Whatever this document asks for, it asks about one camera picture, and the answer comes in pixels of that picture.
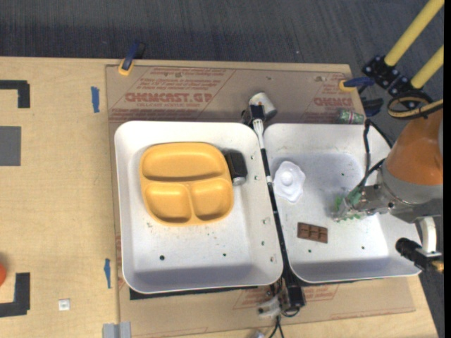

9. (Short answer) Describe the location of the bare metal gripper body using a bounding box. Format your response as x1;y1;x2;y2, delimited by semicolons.
347;184;393;218

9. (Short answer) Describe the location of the white plastic tray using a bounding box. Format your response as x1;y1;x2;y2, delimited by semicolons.
113;120;285;294
262;123;424;284

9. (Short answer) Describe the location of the brown chocolate bar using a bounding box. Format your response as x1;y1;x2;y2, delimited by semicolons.
296;222;329;244

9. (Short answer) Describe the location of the green can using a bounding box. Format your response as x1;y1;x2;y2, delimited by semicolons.
335;107;366;126

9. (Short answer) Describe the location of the white toy fried egg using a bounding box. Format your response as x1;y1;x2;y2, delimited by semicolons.
272;160;306;204

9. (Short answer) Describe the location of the thin black and white rod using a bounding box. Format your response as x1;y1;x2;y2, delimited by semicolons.
251;117;294;283

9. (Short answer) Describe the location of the black can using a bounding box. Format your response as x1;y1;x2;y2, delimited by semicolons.
223;149;249;187

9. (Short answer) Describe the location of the white can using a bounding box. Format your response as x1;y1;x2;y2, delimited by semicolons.
247;91;278;120

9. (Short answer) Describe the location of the brown cardboard board red print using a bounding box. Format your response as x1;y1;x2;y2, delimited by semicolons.
104;63;417;338

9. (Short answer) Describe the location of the orange divided plate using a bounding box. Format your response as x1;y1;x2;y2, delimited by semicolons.
138;141;235;225

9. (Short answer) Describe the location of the black cylinder on white bracket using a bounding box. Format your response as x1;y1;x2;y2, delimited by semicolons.
395;216;443;273

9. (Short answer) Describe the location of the black block with thin wires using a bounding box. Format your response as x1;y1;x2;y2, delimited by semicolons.
286;282;307;310

